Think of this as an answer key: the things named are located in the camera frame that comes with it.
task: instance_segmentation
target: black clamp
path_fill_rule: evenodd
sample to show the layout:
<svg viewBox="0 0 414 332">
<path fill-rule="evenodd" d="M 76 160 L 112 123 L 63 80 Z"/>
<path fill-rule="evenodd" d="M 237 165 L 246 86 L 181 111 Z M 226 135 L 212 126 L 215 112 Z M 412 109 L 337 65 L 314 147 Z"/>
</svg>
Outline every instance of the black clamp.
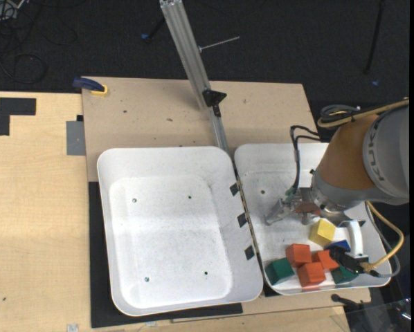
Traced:
<svg viewBox="0 0 414 332">
<path fill-rule="evenodd" d="M 202 95 L 204 96 L 204 101 L 206 101 L 207 107 L 213 108 L 213 113 L 217 117 L 221 117 L 221 111 L 219 110 L 219 103 L 226 98 L 227 94 L 219 91 L 214 90 L 204 90 L 202 91 Z"/>
</svg>

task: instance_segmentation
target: black floor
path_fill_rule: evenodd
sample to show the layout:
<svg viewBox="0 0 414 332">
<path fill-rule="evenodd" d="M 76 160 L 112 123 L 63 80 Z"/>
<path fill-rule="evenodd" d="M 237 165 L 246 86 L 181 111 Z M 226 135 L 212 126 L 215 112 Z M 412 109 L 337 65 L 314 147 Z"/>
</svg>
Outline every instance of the black floor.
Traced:
<svg viewBox="0 0 414 332">
<path fill-rule="evenodd" d="M 366 107 L 409 96 L 410 0 L 385 0 L 369 73 L 380 0 L 183 2 L 200 46 L 240 37 L 203 51 L 210 80 L 300 83 L 315 121 L 329 104 Z M 81 75 L 186 79 L 165 24 L 152 43 L 141 37 L 162 17 L 159 0 L 25 2 L 16 19 L 0 21 L 0 91 L 74 92 Z M 409 206 L 390 213 L 409 239 Z M 409 247 L 401 253 L 408 274 L 379 289 L 386 302 L 410 294 Z"/>
</svg>

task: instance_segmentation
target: yellow cable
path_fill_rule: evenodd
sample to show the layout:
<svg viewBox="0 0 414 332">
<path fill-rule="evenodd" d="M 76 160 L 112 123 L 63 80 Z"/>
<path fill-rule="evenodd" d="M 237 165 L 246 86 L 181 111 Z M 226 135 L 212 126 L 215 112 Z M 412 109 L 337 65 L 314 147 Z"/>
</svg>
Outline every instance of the yellow cable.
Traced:
<svg viewBox="0 0 414 332">
<path fill-rule="evenodd" d="M 366 201 L 368 207 L 370 208 L 370 210 L 379 218 L 381 219 L 381 221 L 383 223 L 385 223 L 389 228 L 393 229 L 398 235 L 399 235 L 399 241 L 396 244 L 396 246 L 384 257 L 382 257 L 379 261 L 375 262 L 375 263 L 368 263 L 368 262 L 363 262 L 361 263 L 362 268 L 364 268 L 364 271 L 366 273 L 369 273 L 372 269 L 375 269 L 376 267 L 378 267 L 379 265 L 383 264 L 385 261 L 389 260 L 401 247 L 402 244 L 404 243 L 404 234 L 402 233 L 402 231 L 397 228 L 396 226 L 394 226 L 389 220 L 387 220 L 386 218 L 384 218 L 378 211 L 377 209 L 373 206 L 373 204 L 370 201 Z"/>
<path fill-rule="evenodd" d="M 338 125 L 343 125 L 345 123 L 349 123 L 353 120 L 356 120 L 356 119 L 359 119 L 359 118 L 362 118 L 362 117 L 366 117 L 366 116 L 370 116 L 372 114 L 377 114 L 377 113 L 389 111 L 390 109 L 394 109 L 394 108 L 397 108 L 397 107 L 406 106 L 409 103 L 410 103 L 410 99 L 409 98 L 404 98 L 402 101 L 395 102 L 395 103 L 392 103 L 392 104 L 387 104 L 386 106 L 378 107 L 376 109 L 372 109 L 372 110 L 367 111 L 367 112 L 357 113 L 357 114 L 354 114 L 353 116 L 348 116 L 346 118 L 343 118 L 343 119 L 340 119 L 340 120 L 335 120 L 334 122 L 330 122 L 330 123 L 324 123 L 322 121 L 322 118 L 319 118 L 318 126 L 320 126 L 321 128 L 336 127 Z M 333 114 L 340 114 L 342 112 L 343 111 L 337 111 L 337 112 L 334 112 Z"/>
</svg>

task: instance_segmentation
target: green cube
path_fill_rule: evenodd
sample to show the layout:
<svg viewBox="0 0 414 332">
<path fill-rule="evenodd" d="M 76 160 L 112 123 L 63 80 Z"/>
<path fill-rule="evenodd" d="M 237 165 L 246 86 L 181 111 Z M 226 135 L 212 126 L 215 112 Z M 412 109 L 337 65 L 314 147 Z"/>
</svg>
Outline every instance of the green cube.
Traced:
<svg viewBox="0 0 414 332">
<path fill-rule="evenodd" d="M 291 268 L 289 260 L 285 257 L 271 262 L 266 268 L 265 273 L 269 278 L 270 284 L 275 285 L 289 279 L 295 272 Z"/>
<path fill-rule="evenodd" d="M 354 278 L 358 276 L 358 274 L 352 273 L 344 267 L 339 266 L 339 268 L 332 270 L 332 276 L 336 284 L 343 284 L 351 282 Z"/>
</svg>

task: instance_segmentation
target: yellow block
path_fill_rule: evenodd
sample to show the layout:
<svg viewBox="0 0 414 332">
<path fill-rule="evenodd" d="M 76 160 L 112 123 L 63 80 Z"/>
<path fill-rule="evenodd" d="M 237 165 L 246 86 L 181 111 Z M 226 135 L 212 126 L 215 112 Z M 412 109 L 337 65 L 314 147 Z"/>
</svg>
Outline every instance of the yellow block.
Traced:
<svg viewBox="0 0 414 332">
<path fill-rule="evenodd" d="M 327 220 L 321 219 L 312 226 L 312 231 L 309 235 L 309 240 L 325 247 L 333 241 L 334 231 L 336 226 Z"/>
</svg>

